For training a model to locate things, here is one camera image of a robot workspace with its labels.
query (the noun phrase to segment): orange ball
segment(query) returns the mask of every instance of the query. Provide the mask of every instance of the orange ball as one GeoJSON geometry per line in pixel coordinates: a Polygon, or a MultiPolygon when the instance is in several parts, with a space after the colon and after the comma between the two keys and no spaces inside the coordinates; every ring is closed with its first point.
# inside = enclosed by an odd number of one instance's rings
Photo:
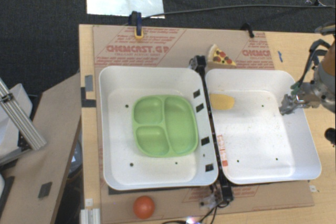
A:
{"type": "Polygon", "coordinates": [[[133,204],[133,211],[138,218],[146,219],[153,215],[155,204],[148,196],[137,198],[133,204]]]}

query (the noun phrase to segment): toy pizza slice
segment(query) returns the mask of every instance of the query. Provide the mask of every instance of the toy pizza slice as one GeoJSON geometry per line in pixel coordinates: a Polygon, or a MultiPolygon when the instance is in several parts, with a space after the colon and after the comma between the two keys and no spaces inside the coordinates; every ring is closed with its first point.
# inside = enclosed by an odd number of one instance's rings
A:
{"type": "Polygon", "coordinates": [[[208,53],[207,63],[210,68],[236,68],[236,63],[230,57],[213,44],[208,53]]]}

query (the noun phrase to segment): wooden table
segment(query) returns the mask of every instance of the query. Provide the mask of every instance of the wooden table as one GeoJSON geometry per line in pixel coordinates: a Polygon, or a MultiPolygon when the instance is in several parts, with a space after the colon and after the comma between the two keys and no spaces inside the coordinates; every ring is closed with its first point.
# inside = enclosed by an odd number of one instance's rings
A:
{"type": "MultiPolygon", "coordinates": [[[[81,87],[85,87],[87,75],[93,75],[94,50],[93,26],[80,25],[80,73],[81,87]]],[[[268,46],[274,62],[275,69],[290,73],[298,80],[308,58],[310,45],[319,38],[317,34],[303,33],[276,33],[266,32],[268,46]],[[278,52],[281,52],[283,62],[280,61],[278,52]]],[[[333,42],[331,36],[323,37],[329,43],[333,42]]],[[[310,71],[306,78],[312,78],[310,71]]],[[[95,100],[95,87],[86,92],[87,100],[95,100]]],[[[336,208],[336,172],[335,148],[324,138],[324,132],[330,127],[335,127],[335,114],[319,107],[306,109],[306,117],[322,164],[322,173],[319,178],[310,184],[316,187],[313,193],[315,206],[281,210],[268,210],[258,212],[245,212],[239,214],[218,215],[214,223],[240,224],[240,223],[333,223],[336,208]]],[[[82,108],[83,130],[83,169],[84,169],[84,195],[91,198],[87,209],[100,208],[100,178],[97,142],[97,112],[96,108],[82,108]]],[[[147,221],[142,223],[162,223],[162,220],[147,221]]]]}

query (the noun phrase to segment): blue mark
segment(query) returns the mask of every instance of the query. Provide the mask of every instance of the blue mark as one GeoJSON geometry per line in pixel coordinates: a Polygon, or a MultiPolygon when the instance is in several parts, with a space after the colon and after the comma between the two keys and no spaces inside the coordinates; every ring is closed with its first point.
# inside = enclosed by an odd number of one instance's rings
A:
{"type": "Polygon", "coordinates": [[[282,54],[281,54],[281,52],[278,50],[278,55],[279,55],[279,59],[280,59],[280,62],[283,62],[283,60],[282,60],[282,54]]]}

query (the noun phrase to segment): red ball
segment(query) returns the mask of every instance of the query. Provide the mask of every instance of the red ball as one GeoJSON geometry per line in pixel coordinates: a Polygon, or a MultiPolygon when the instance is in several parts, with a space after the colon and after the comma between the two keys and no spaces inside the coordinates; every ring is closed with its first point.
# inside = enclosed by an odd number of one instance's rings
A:
{"type": "Polygon", "coordinates": [[[141,196],[135,200],[133,211],[138,218],[146,219],[153,215],[155,204],[148,196],[141,196]]]}

